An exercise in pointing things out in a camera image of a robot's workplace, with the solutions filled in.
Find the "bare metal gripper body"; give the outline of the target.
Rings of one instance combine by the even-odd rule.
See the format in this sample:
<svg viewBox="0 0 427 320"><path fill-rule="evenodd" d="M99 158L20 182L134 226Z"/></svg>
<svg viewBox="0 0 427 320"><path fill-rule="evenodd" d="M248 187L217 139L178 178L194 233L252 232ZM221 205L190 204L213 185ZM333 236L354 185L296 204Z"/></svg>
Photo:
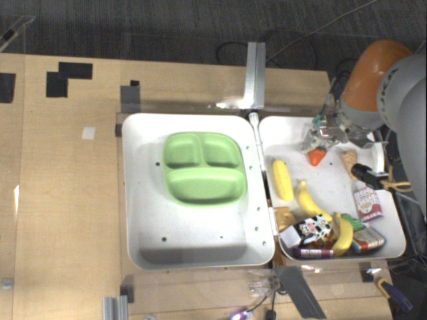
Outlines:
<svg viewBox="0 0 427 320"><path fill-rule="evenodd" d="M322 139L334 139L336 145L353 143L359 148L365 148L371 140L368 138L371 131L361 128L352 122L339 123L339 119L321 119L314 123L310 132L318 136L318 146Z"/></svg>

